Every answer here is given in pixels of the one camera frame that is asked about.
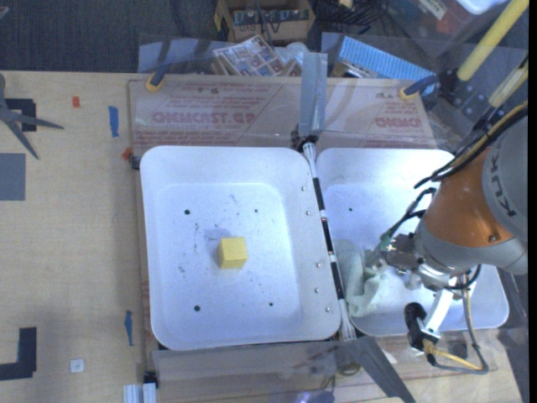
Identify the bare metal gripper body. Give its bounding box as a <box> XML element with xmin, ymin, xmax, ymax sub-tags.
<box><xmin>379</xmin><ymin>232</ymin><xmax>459</xmax><ymax>292</ymax></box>

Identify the pale green cloth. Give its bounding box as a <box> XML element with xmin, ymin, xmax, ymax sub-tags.
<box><xmin>334</xmin><ymin>238</ymin><xmax>406</xmax><ymax>318</ymax></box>

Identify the thin black and white rod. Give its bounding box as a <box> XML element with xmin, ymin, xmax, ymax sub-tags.
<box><xmin>302</xmin><ymin>140</ymin><xmax>357</xmax><ymax>343</ymax></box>

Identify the white plastic tray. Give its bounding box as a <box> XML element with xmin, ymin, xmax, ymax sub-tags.
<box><xmin>138</xmin><ymin>144</ymin><xmax>342</xmax><ymax>352</ymax></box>
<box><xmin>315</xmin><ymin>147</ymin><xmax>510</xmax><ymax>338</ymax></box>

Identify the yellow cube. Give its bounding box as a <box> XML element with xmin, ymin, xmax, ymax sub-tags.
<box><xmin>216</xmin><ymin>236</ymin><xmax>248</xmax><ymax>270</ymax></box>

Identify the brown cardboard board red print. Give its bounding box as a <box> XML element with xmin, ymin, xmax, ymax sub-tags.
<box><xmin>128</xmin><ymin>76</ymin><xmax>507</xmax><ymax>379</ymax></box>

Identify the black cylinder on white bracket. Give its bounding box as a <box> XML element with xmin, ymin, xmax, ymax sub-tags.
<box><xmin>403</xmin><ymin>285</ymin><xmax>463</xmax><ymax>352</ymax></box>

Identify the black block with thin wires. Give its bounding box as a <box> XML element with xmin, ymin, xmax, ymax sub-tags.
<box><xmin>291</xmin><ymin>124</ymin><xmax>323</xmax><ymax>150</ymax></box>

